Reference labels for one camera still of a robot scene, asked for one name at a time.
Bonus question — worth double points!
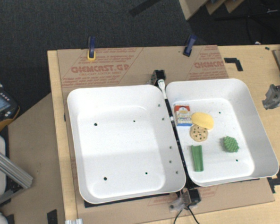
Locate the green grapes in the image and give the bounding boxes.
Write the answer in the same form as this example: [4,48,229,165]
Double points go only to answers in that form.
[220,135,240,154]

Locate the yellow potato chip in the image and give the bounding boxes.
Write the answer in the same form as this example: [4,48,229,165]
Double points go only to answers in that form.
[190,111,215,131]

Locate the brown chocolate chip biscuit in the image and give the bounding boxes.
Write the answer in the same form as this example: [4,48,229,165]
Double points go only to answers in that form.
[188,123,210,144]

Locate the white plastic tray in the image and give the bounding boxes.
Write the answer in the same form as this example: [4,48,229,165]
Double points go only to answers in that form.
[164,75,280,190]
[66,82,188,206]

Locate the red white and blue carton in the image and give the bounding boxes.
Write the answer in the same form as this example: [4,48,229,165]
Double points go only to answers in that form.
[173,102,194,128]

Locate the green celery stick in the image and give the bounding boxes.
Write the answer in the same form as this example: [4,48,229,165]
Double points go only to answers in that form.
[190,144,204,172]

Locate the thin black and white rod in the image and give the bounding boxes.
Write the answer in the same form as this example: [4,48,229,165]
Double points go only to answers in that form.
[157,77,192,191]

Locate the brown cardboard board, red print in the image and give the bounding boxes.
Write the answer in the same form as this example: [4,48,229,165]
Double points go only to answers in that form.
[56,37,277,224]

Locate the black block with thin wires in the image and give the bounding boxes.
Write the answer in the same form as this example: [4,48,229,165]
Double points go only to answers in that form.
[168,187,203,214]
[146,69,167,86]

